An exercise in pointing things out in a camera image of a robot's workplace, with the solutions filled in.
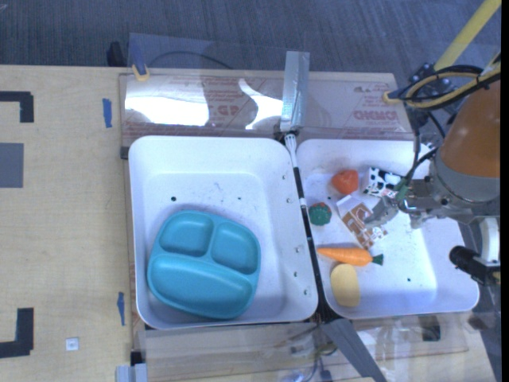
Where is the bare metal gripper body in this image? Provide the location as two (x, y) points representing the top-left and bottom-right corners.
(397, 176), (485, 230)

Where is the brown and white carton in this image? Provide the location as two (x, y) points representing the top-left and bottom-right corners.
(336, 194), (389, 251)

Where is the black and white cow-print carton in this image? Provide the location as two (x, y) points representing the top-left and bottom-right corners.
(362, 166), (403, 199)

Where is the orange red toy strawberry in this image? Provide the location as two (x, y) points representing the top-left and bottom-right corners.
(331, 169), (360, 196)

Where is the orange toy carrot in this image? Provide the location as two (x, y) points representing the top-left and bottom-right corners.
(316, 246), (385, 268)

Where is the green toy broccoli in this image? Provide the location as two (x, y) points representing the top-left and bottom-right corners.
(308, 201), (333, 227)

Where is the white plastic tray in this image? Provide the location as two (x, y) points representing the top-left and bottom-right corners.
(127, 134), (320, 330)
(296, 138), (481, 321)

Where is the yellow oval toy bread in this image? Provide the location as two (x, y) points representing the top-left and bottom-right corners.
(329, 263), (362, 308)

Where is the brown cardboard board red print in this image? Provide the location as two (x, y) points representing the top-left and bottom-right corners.
(118, 72), (471, 364)

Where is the blue divided plate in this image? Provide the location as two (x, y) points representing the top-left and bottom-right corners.
(146, 209), (262, 321)

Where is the black cylinder on white bracket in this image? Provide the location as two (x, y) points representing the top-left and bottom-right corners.
(449, 216), (501, 287)

